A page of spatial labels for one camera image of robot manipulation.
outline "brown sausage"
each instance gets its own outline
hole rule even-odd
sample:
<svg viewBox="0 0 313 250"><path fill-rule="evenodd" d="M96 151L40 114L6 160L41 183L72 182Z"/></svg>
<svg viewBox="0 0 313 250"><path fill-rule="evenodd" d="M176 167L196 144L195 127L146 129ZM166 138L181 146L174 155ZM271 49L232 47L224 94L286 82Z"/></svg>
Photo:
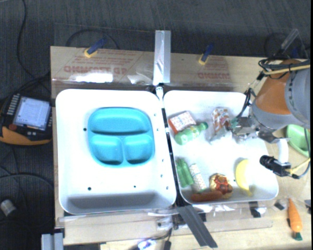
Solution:
<svg viewBox="0 0 313 250"><path fill-rule="evenodd" d="M211 191L206 193L193 194L191 200L194 202L208 202L218 200L223 196L223 193L220 191Z"/></svg>

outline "blue plate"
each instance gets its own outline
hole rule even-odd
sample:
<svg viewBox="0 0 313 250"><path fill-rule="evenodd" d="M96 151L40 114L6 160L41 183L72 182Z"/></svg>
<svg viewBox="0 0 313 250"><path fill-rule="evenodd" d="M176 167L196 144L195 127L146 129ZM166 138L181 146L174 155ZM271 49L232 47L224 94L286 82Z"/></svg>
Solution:
<svg viewBox="0 0 313 250"><path fill-rule="evenodd" d="M88 120L88 143L93 158L112 167L146 163L155 151L150 118L129 107L97 109Z"/></svg>

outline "green bottle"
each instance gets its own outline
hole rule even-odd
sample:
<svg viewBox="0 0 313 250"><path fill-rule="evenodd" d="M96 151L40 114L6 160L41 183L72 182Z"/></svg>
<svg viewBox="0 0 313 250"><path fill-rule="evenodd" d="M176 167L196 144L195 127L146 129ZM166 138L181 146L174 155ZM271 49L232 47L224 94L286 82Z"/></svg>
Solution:
<svg viewBox="0 0 313 250"><path fill-rule="evenodd" d="M192 185L194 180L190 174L188 164L183 160L179 159L176 161L176 170L178 175L178 181L182 188Z"/></svg>
<svg viewBox="0 0 313 250"><path fill-rule="evenodd" d="M206 122L202 122L200 125L191 125L183 131L180 131L175 135L175 141L179 145L184 145L187 142L198 137L201 131L206 130L208 128L208 124Z"/></svg>

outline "table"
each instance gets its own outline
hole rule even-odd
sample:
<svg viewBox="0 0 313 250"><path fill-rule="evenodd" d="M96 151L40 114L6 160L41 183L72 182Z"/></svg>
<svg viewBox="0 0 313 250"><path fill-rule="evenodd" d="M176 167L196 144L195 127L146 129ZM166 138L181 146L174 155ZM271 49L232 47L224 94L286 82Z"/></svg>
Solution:
<svg viewBox="0 0 313 250"><path fill-rule="evenodd" d="M74 51L71 47L52 48L51 60L64 55L67 51ZM197 70L197 55L172 54L171 75L181 75L184 69ZM232 82L235 92L244 92L246 87L256 78L259 67L258 61L262 58L256 57L216 57L222 60L222 67ZM52 64L52 78L58 71L56 62ZM52 81L52 98L63 89L70 86L56 85ZM101 249L131 249L145 238L164 235L166 232L160 230L158 222L162 217L149 216L146 212L116 212L112 214L93 214L88 216L65 216L58 201L58 159L56 138L56 116L53 108L53 146L54 146L54 178L55 178L55 218L56 227L64 228L64 245L99 243ZM285 136L285 131L280 130L276 136ZM270 155L278 157L276 145L267 144ZM306 158L293 148L289 147L290 162L292 166L302 163ZM266 208L263 218L222 218L207 214L207 228L212 231L212 237L217 242L219 249L310 249L311 248L311 214L306 208L304 200L311 199L310 193L310 171L300 180L290 177L278 177L279 194L273 201L267 203L259 202L259 206ZM292 238L292 231L287 224L287 210L279 210L274 206L276 201L284 202L291 197L295 202L303 221L303 240L296 241ZM172 250L175 249L205 249L200 247L189 229L173 230L170 238ZM164 240L157 241L154 249L163 249Z"/></svg>

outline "yellow banana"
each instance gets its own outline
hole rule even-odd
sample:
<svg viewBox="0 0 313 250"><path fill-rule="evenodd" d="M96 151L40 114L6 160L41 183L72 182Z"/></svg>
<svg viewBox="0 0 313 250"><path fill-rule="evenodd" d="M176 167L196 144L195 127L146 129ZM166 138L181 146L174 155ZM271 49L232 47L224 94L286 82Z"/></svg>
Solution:
<svg viewBox="0 0 313 250"><path fill-rule="evenodd" d="M252 196L248 184L248 159L241 160L235 169L235 180L237 185L246 192L248 196Z"/></svg>

